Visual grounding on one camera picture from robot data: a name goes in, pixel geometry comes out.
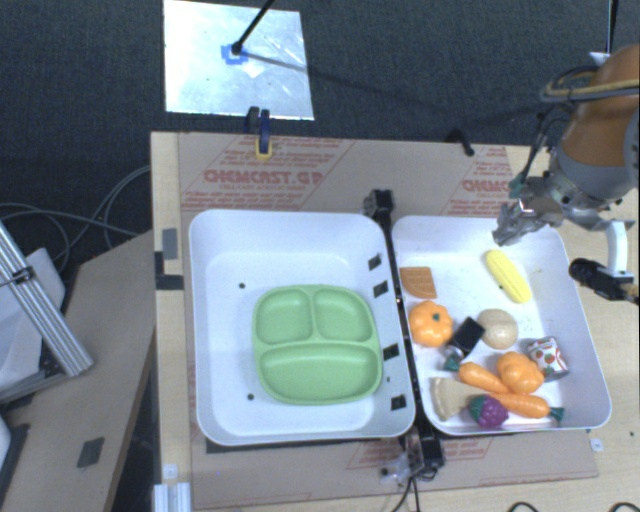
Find orange bell pepper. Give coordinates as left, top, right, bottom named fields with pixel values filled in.
left=495, top=350, right=546, bottom=396

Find orange biscuit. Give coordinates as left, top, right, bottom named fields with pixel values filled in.
left=398, top=265, right=439, bottom=302

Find orange carrot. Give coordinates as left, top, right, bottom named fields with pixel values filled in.
left=491, top=391, right=566, bottom=422
left=442, top=356, right=511, bottom=395

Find white plastic tray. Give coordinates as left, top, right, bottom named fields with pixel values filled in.
left=390, top=214, right=614, bottom=437
left=187, top=208, right=418, bottom=448

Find green divided plate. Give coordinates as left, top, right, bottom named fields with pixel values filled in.
left=251, top=283, right=385, bottom=407

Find yellow corn cob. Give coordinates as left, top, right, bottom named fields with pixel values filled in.
left=484, top=248, right=534, bottom=305

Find white can strawberry print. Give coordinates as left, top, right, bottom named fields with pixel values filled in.
left=526, top=335, right=572, bottom=383

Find brown cardboard board red print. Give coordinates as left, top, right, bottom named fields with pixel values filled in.
left=177, top=131, right=600, bottom=511

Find black cylinder on white bracket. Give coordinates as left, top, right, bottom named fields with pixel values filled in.
left=568, top=218, right=639, bottom=302

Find thin black rod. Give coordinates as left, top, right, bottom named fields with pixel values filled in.
left=378, top=213, right=430, bottom=442

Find orange pumpkin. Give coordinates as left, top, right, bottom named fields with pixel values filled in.
left=408, top=299, right=455, bottom=349

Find purple grapes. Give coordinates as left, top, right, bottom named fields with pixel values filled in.
left=467, top=393, right=511, bottom=431

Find beige pie slice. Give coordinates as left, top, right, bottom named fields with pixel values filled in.
left=430, top=376, right=482, bottom=423

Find small black bottle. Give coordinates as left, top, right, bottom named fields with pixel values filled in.
left=444, top=315, right=487, bottom=364

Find beige potato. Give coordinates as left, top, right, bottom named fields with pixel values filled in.
left=475, top=307, right=520, bottom=351

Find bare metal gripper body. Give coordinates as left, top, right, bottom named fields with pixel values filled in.
left=518, top=175, right=614, bottom=232

